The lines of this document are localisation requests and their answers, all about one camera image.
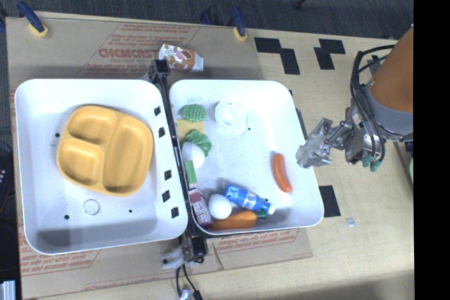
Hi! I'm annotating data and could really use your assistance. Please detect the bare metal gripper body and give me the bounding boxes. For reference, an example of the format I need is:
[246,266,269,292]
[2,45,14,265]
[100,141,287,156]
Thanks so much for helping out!
[339,105,388,167]

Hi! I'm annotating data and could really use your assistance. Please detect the orange sausage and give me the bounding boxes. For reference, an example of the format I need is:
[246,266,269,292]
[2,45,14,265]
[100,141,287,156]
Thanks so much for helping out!
[272,152,294,194]

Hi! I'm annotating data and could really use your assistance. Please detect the white plastic tray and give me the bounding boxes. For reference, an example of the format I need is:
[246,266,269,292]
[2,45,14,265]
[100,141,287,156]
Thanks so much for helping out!
[168,79,326,237]
[13,78,189,256]

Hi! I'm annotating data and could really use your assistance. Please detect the blue bottle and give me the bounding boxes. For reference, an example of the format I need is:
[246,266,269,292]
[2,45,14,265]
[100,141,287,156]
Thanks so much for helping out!
[223,183,276,216]

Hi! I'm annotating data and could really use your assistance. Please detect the orange carrot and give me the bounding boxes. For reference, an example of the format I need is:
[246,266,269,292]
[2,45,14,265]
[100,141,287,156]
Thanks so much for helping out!
[210,209,269,231]

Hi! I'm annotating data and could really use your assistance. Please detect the green lettuce leaf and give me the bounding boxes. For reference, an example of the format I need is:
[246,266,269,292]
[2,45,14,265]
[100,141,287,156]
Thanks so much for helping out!
[184,129,213,156]

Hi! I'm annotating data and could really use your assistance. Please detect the green stick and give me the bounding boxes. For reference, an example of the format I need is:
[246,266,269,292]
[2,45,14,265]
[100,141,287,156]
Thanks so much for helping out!
[184,159,198,190]

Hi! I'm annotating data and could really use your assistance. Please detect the green peas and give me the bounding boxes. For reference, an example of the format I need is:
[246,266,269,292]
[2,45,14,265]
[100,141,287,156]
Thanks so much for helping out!
[181,103,208,124]

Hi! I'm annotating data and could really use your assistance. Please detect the yellow cheese slice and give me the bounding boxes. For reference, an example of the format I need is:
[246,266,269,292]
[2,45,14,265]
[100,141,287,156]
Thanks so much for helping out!
[176,118,207,144]

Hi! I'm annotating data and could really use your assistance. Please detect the thin black rod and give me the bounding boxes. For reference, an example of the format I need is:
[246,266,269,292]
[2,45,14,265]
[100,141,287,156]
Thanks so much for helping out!
[154,75,198,240]

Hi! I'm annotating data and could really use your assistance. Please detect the orange and white carton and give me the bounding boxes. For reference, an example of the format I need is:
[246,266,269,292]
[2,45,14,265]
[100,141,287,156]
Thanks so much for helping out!
[157,43,205,74]

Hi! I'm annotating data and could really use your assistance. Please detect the orange divided plate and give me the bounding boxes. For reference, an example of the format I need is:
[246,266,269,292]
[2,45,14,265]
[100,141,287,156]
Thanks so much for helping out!
[56,105,155,198]

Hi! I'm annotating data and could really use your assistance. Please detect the clear round lid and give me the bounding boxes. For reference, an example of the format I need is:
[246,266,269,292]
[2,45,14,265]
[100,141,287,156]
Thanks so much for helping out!
[83,198,101,216]

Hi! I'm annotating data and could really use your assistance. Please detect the brown cardboard board red print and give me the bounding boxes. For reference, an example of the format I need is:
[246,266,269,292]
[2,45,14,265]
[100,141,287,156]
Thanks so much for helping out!
[5,15,314,293]

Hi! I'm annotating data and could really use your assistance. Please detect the black block with wires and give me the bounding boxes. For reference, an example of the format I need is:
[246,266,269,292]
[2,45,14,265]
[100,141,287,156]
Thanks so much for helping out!
[150,58,171,82]
[180,235,210,263]

